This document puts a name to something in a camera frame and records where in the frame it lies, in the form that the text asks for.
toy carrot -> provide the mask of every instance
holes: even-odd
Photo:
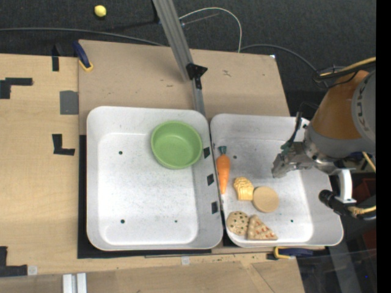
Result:
[[[220,192],[225,194],[230,177],[230,158],[226,155],[227,147],[219,146],[221,155],[216,159],[217,176],[219,177]]]

cookie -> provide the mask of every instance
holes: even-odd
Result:
[[[254,186],[251,181],[246,177],[237,177],[233,182],[233,187],[238,194],[238,200],[240,201],[251,201],[252,192],[254,191]]]
[[[252,204],[260,212],[274,212],[279,201],[279,195],[270,187],[257,187],[252,194]]]
[[[249,216],[242,211],[232,212],[228,215],[226,225],[228,230],[232,233],[235,233],[238,236],[244,236],[247,233]]]
[[[260,220],[257,215],[251,216],[247,229],[247,238],[249,240],[277,240],[278,237]]]

pizza slice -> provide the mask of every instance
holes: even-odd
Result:
[[[247,229],[247,238],[249,240],[277,240],[278,237],[266,226],[257,215],[251,216]]]

green bowl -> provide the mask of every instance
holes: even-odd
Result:
[[[170,169],[186,168],[197,162],[202,153],[199,133],[182,121],[166,121],[151,136],[152,152],[157,161]]]

white cable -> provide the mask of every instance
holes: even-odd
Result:
[[[236,20],[236,22],[238,22],[238,26],[239,26],[239,47],[238,47],[238,52],[240,52],[240,49],[241,49],[241,44],[242,44],[242,25],[240,24],[240,21],[239,19],[235,16],[235,14],[233,14],[231,11],[228,11],[228,10],[225,10],[223,8],[220,8],[220,7],[205,7],[203,9],[200,9],[200,10],[196,10],[196,11],[193,11],[193,12],[190,12],[188,14],[185,14],[181,17],[179,17],[179,20],[182,20],[183,18],[186,18],[190,15],[193,15],[195,13],[198,13],[198,12],[202,12],[202,11],[206,11],[206,10],[220,10],[220,11],[225,11],[227,12],[228,14],[230,14],[231,16],[234,17],[234,19]]]

